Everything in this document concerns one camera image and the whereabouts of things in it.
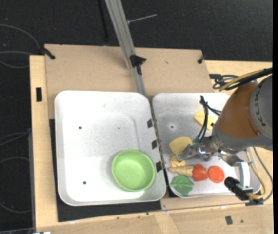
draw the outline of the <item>black carpet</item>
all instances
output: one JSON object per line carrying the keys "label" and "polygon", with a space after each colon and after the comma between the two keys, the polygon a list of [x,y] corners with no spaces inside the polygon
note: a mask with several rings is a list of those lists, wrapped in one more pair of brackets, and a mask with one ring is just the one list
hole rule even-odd
{"label": "black carpet", "polygon": [[[19,27],[45,43],[117,46],[105,8],[108,42],[97,0],[0,0],[0,23]],[[272,61],[273,0],[122,0],[136,47],[201,49],[207,59]],[[0,51],[38,53],[34,41],[0,27]],[[28,56],[2,54],[13,66]],[[0,64],[0,138],[31,129],[29,69]],[[27,136],[0,147],[0,160],[28,158]],[[14,211],[31,208],[29,164],[11,159],[0,166],[0,202]],[[30,213],[0,207],[0,231],[32,226]]]}

